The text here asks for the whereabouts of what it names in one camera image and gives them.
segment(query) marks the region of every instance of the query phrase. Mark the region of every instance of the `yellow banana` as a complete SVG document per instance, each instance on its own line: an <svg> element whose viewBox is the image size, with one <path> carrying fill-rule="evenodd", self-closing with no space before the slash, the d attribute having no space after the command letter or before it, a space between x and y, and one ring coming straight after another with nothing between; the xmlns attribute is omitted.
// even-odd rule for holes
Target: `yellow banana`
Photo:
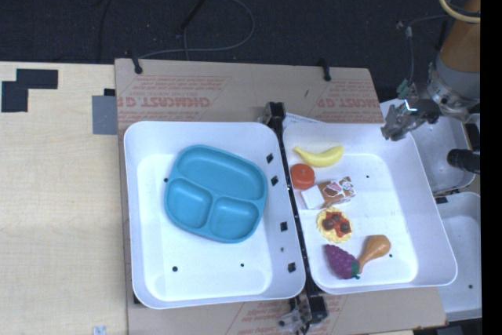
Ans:
<svg viewBox="0 0 502 335"><path fill-rule="evenodd" d="M298 153L298 155L304 160L304 162L306 162L311 166L317 166L317 167L325 167L333 165L338 161L340 161L340 158L344 154L343 145L337 145L323 152L317 152L317 153L305 151L299 146L296 146L295 148L293 148L293 150Z"/></svg>

